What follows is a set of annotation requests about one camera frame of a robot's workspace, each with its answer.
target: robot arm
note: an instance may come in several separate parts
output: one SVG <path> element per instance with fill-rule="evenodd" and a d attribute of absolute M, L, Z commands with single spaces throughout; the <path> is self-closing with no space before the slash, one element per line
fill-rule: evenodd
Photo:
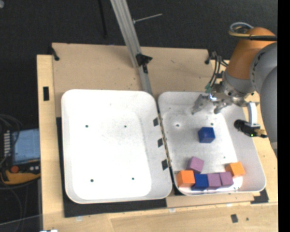
<path fill-rule="evenodd" d="M 252 125 L 253 106 L 245 101 L 249 94 L 257 91 L 265 130 L 277 156 L 277 37 L 267 29 L 242 22 L 232 24 L 229 34 L 240 40 L 222 73 L 222 81 L 207 90 L 208 96 L 201 95 L 196 100 L 192 113 L 201 110 L 207 102 L 216 106 L 215 114 L 228 105 L 247 106 L 251 109 L 250 123 L 236 121 L 235 127 L 242 132 L 252 131 L 250 136 L 264 137 L 260 127 Z"/>

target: wooden table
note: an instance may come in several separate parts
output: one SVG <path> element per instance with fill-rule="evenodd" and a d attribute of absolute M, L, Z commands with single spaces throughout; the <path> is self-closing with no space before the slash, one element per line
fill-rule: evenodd
<path fill-rule="evenodd" d="M 194 197 L 172 192 L 162 209 L 64 217 L 56 117 L 61 95 L 72 88 L 142 90 L 126 46 L 53 43 L 60 58 L 37 56 L 41 139 L 43 229 L 65 231 L 278 231 L 277 158 L 268 139 L 254 138 L 267 183 L 262 194 L 232 193 Z M 155 99 L 165 91 L 204 91 L 212 63 L 205 49 L 142 47 L 151 56 L 149 79 Z M 249 97 L 258 101 L 255 94 Z M 258 107 L 258 122 L 264 128 Z"/>

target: empty white tray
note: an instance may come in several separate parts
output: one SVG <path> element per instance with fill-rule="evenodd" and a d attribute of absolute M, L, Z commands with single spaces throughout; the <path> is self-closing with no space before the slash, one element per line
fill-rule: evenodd
<path fill-rule="evenodd" d="M 82 90 L 61 99 L 66 193 L 76 203 L 161 199 L 172 181 L 154 98 Z"/>
<path fill-rule="evenodd" d="M 234 178 L 234 185 L 217 190 L 192 191 L 179 188 L 185 195 L 230 192 L 258 192 L 264 189 L 265 175 L 252 138 L 234 127 L 237 119 L 246 120 L 243 108 L 231 105 L 214 114 L 214 105 L 192 115 L 192 107 L 200 92 L 165 92 L 159 96 L 158 104 L 166 138 L 174 180 L 187 167 L 188 160 L 195 156 L 204 160 L 202 174 L 225 172 L 225 166 L 241 161 L 246 174 Z M 200 143 L 198 131 L 202 127 L 213 127 L 215 140 Z"/>

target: block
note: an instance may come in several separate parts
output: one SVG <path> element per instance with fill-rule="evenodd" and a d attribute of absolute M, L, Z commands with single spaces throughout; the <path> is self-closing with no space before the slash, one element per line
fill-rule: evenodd
<path fill-rule="evenodd" d="M 193 170 L 194 173 L 199 174 L 202 172 L 204 161 L 197 157 L 191 157 L 187 164 L 187 170 Z"/>
<path fill-rule="evenodd" d="M 199 142 L 200 143 L 211 143 L 215 139 L 214 128 L 212 127 L 202 127 L 198 131 Z"/>
<path fill-rule="evenodd" d="M 228 164 L 225 167 L 226 171 L 230 171 L 233 178 L 243 176 L 246 174 L 245 169 L 240 161 Z"/>
<path fill-rule="evenodd" d="M 219 174 L 207 174 L 208 189 L 217 189 L 221 187 L 221 180 Z"/>
<path fill-rule="evenodd" d="M 230 171 L 219 173 L 221 187 L 228 188 L 234 184 L 233 177 Z"/>
<path fill-rule="evenodd" d="M 193 170 L 181 170 L 176 175 L 179 188 L 191 187 L 195 184 Z"/>
<path fill-rule="evenodd" d="M 193 191 L 203 191 L 208 188 L 207 174 L 194 174 L 195 184 L 191 186 Z"/>

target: black floor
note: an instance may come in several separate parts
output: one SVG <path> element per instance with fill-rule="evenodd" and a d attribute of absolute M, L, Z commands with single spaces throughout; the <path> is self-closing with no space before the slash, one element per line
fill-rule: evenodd
<path fill-rule="evenodd" d="M 47 54 L 52 42 L 124 45 L 109 0 L 3 0 L 0 9 L 0 114 L 38 128 L 36 55 Z M 135 25 L 141 46 L 203 48 L 229 59 L 237 39 L 228 34 L 238 21 L 277 35 L 278 0 L 127 0 L 140 19 Z M 26 217 L 38 215 L 38 185 L 15 190 Z M 19 202 L 0 191 L 0 223 L 19 219 Z"/>

